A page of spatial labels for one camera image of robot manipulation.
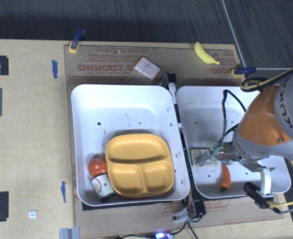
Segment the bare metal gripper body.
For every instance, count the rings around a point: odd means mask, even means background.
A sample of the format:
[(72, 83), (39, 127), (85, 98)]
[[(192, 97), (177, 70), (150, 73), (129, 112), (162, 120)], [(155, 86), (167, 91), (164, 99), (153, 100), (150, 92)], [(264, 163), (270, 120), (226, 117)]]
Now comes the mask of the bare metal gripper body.
[(239, 144), (234, 141), (222, 143), (222, 146), (219, 149), (216, 158), (225, 163), (229, 163), (231, 161), (249, 161), (249, 157), (242, 150)]

